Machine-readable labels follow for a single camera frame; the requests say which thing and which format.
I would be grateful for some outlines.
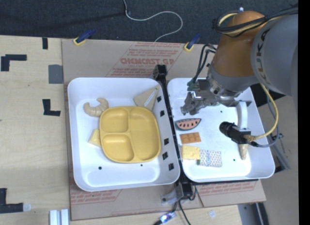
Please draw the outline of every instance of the watermelon slice toy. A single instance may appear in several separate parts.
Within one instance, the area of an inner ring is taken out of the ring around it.
[[[179,130],[191,130],[198,126],[202,119],[182,119],[175,122],[175,126]]]

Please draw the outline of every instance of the yellow divided plate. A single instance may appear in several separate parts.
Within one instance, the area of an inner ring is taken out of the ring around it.
[[[105,110],[99,122],[104,154],[119,163],[146,162],[159,155],[160,135],[154,114],[139,106]]]

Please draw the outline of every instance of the wooden table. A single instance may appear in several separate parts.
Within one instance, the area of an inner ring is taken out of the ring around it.
[[[0,36],[0,56],[27,54],[26,61],[11,60],[0,72],[0,188],[6,203],[26,203],[30,211],[0,214],[0,224],[48,224],[50,210],[69,209],[68,158],[63,84],[49,84],[48,66],[62,65],[61,39]],[[60,116],[45,116],[43,99]],[[241,225],[236,205],[186,210],[193,225]],[[186,224],[184,216],[168,224]],[[149,213],[84,221],[72,225],[154,224],[163,213]]]

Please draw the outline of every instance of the cardboard sheet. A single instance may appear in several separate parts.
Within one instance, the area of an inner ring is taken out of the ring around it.
[[[163,205],[161,195],[169,193],[174,185],[101,192],[79,189],[73,179],[68,83],[78,77],[151,77],[157,64],[167,66],[168,81],[177,77],[192,77],[198,67],[202,46],[194,45],[192,51],[186,52],[183,50],[184,44],[87,40],[76,46],[72,39],[62,40],[72,220],[169,211],[172,206]],[[211,59],[212,54],[208,56],[208,61]],[[206,75],[207,68],[204,68],[200,76]],[[260,180],[198,185],[197,190],[199,198],[187,201],[184,209],[265,201]]]

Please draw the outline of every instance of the white cable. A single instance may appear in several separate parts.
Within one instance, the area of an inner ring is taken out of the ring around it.
[[[173,31],[173,32],[169,32],[169,33],[166,33],[166,34],[164,34],[164,35],[161,35],[160,37],[158,37],[158,38],[155,40],[155,42],[157,42],[157,41],[158,41],[160,38],[162,38],[162,37],[165,37],[165,36],[168,36],[168,35],[177,33],[177,32],[183,27],[183,20],[182,20],[181,16],[179,16],[177,13],[172,12],[172,11],[162,11],[162,12],[157,13],[157,14],[155,14],[155,15],[149,17],[149,18],[144,18],[144,19],[132,18],[132,17],[128,14],[128,12],[127,12],[127,3],[126,3],[126,1],[123,0],[123,2],[124,2],[124,5],[125,5],[125,13],[126,13],[126,16],[127,16],[129,19],[134,20],[134,21],[146,21],[146,20],[152,19],[152,18],[154,18],[155,16],[160,15],[160,14],[174,14],[174,15],[176,15],[176,16],[180,19],[181,25],[180,25],[179,29],[177,29],[177,30],[175,30],[175,31]]]

